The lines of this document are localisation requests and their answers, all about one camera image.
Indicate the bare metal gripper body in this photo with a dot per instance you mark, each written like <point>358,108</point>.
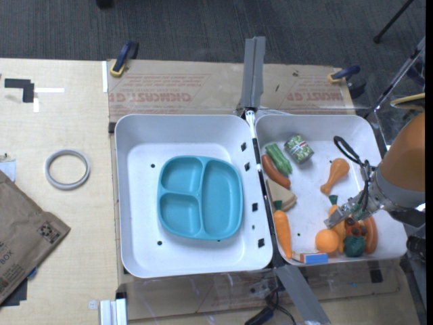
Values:
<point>367,203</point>

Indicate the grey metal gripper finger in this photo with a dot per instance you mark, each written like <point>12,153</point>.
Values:
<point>335,218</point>

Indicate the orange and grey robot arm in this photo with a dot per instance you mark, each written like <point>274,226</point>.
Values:
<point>404,154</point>

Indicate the brown toy biscuit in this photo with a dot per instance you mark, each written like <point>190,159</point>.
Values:
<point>355,228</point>

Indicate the orange toy fruit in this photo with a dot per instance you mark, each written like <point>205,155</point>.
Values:
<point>326,240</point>

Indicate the red toy sausage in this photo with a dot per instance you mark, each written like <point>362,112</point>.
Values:
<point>274,174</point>
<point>371,235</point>

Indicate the dark green toy broccoli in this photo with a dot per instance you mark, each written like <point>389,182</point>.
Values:
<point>354,246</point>

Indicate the white plastic tray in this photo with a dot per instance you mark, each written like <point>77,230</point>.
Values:
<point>311,195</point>
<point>142,249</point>

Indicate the orange toy chicken drumstick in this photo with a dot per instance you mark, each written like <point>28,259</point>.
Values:
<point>335,176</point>

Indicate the blue and orange carton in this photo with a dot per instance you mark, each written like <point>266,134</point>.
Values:
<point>314,258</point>

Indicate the tan toy sandwich slice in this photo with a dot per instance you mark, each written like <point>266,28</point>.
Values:
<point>280,195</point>

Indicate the green can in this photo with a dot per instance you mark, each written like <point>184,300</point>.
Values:
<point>299,148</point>

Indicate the green toy beans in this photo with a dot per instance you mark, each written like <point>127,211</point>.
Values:
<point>278,158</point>

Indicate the blue divided plate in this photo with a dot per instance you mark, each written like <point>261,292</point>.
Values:
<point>220,198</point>

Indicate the brown cardboard board red print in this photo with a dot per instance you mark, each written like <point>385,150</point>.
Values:
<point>209,90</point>

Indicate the brown paper package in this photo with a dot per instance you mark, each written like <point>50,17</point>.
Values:
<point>23,229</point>

